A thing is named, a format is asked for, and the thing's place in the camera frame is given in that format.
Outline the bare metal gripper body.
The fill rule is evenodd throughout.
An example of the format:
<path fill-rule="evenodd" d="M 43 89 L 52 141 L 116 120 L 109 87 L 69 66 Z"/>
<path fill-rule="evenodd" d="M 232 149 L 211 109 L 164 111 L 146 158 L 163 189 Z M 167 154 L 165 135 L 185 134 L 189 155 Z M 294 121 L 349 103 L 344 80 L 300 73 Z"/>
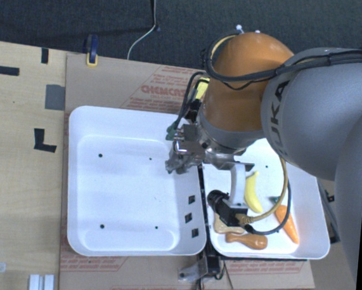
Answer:
<path fill-rule="evenodd" d="M 201 125 L 184 124 L 174 135 L 170 163 L 196 166 L 204 162 L 229 169 L 235 161 L 234 156 L 245 151 L 246 147 L 217 142 Z"/>

